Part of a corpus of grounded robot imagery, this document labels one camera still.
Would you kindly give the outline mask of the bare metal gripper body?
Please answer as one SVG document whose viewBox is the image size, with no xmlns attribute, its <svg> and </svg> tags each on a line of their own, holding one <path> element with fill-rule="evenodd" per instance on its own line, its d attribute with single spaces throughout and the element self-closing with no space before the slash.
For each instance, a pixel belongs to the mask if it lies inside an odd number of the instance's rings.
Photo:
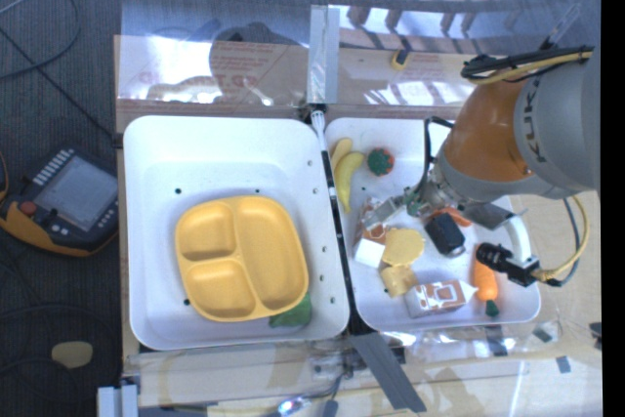
<svg viewBox="0 0 625 417">
<path fill-rule="evenodd" d="M 463 197 L 446 179 L 438 180 L 429 176 L 420 189 L 419 214 L 430 214 L 445 207 L 457 207 L 463 203 Z"/>
</svg>

